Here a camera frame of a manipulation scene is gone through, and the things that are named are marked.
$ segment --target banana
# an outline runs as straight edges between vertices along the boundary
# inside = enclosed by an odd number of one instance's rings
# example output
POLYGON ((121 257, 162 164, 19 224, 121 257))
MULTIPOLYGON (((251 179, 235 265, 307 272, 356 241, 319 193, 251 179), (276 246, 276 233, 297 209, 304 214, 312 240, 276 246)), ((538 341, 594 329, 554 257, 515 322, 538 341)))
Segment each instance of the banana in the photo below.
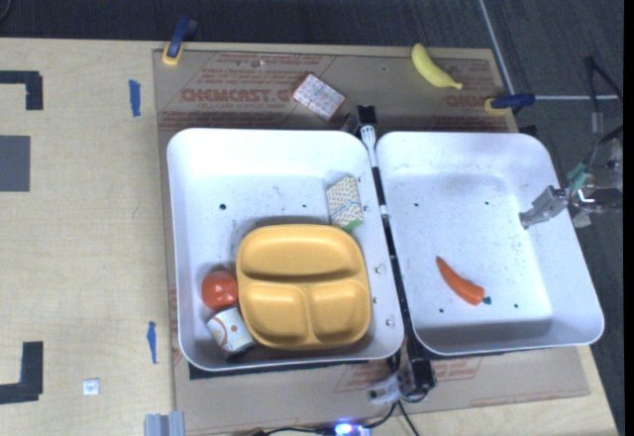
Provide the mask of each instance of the banana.
POLYGON ((432 85, 436 87, 456 87, 462 89, 463 85, 454 80, 443 69, 438 67, 436 63, 431 60, 429 54, 421 44, 414 45, 412 49, 412 61, 418 72, 423 75, 432 85))

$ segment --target wooden table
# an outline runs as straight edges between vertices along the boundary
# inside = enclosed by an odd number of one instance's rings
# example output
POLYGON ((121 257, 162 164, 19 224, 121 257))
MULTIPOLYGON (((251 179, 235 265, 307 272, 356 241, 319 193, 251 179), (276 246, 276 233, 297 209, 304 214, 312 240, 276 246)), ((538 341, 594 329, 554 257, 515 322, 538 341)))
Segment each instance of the wooden table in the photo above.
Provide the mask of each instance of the wooden table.
MULTIPOLYGON (((23 342, 44 342, 44 392, 0 405, 3 435, 143 434, 147 413, 175 409, 170 337, 160 330, 169 310, 152 53, 163 46, 0 40, 0 69, 39 71, 45 94, 44 110, 27 111, 24 85, 0 85, 0 135, 31 139, 30 190, 0 191, 0 383, 19 381, 23 342), (141 84, 137 117, 129 79, 141 84), (149 321, 158 364, 149 360, 149 321), (84 395, 93 378, 100 393, 84 395)), ((589 395, 412 419, 425 435, 617 434, 589 347, 579 354, 589 395)), ((397 416, 374 434, 410 433, 397 416)))

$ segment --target divided yellow plate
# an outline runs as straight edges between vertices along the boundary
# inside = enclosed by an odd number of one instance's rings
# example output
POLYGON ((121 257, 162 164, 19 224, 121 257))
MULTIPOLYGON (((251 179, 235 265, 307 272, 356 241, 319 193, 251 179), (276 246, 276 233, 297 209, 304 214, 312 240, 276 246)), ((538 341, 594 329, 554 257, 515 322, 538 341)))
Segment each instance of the divided yellow plate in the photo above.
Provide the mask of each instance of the divided yellow plate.
POLYGON ((265 346, 336 348, 359 341, 370 326, 364 256, 339 228, 258 228, 240 244, 236 274, 245 323, 265 346))

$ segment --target carrot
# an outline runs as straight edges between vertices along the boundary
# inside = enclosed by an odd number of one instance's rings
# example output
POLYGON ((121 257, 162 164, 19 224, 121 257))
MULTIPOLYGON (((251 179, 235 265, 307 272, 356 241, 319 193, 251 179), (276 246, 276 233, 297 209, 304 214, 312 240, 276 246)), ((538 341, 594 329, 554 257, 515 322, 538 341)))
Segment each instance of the carrot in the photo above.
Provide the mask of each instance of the carrot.
POLYGON ((488 297, 484 299, 484 288, 457 275, 442 258, 436 257, 436 264, 449 288, 460 298, 472 305, 478 305, 481 302, 490 303, 488 297))

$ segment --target black corner marker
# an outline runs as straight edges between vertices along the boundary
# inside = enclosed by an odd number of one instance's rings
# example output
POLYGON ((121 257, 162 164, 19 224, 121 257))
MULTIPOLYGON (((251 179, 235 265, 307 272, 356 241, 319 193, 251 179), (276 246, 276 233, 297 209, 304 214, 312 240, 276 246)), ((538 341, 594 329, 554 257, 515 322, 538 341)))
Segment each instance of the black corner marker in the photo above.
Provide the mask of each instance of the black corner marker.
POLYGON ((38 71, 0 70, 0 84, 23 83, 27 91, 27 110, 44 109, 42 76, 38 71))
POLYGON ((20 382, 0 385, 0 404, 38 400, 44 391, 44 343, 22 343, 20 382))

